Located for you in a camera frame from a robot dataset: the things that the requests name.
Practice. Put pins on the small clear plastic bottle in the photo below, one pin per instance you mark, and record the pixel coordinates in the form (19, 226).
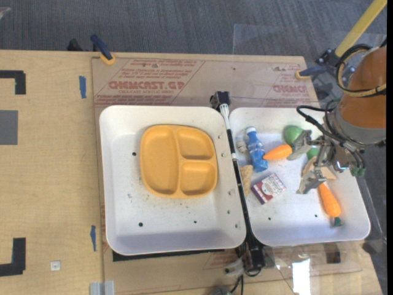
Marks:
(241, 143)

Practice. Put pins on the brown cardboard board red print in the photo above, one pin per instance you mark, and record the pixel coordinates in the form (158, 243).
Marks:
(190, 81)

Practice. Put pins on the thin black and white rod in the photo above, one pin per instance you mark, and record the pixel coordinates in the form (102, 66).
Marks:
(238, 171)

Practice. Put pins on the tan waffle cone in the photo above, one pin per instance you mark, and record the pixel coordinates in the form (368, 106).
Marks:
(246, 177)

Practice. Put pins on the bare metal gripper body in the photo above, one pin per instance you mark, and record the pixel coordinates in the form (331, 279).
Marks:
(334, 155)

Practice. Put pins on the blue plastic bottle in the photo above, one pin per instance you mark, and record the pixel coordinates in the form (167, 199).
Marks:
(256, 152)

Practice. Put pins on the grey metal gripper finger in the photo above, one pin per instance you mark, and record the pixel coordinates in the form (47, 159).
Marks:
(299, 146)
(310, 181)

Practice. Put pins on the small green round toy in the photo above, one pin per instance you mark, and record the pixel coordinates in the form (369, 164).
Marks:
(312, 153)

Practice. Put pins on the white plastic tray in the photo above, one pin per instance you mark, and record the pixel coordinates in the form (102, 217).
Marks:
(172, 220)
(294, 220)

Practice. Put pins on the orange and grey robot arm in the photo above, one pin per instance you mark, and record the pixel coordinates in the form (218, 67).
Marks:
(365, 103)

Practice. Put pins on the tan bread slice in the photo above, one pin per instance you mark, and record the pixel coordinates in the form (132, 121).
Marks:
(308, 166)

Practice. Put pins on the orange carrot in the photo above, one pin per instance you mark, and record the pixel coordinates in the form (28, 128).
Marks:
(329, 201)
(276, 153)

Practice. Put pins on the green pear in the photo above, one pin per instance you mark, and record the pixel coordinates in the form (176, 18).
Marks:
(291, 134)

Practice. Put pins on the orange divided plate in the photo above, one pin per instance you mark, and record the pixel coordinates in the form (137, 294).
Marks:
(178, 161)

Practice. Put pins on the red and white carton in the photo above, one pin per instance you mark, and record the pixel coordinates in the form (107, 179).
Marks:
(268, 188)

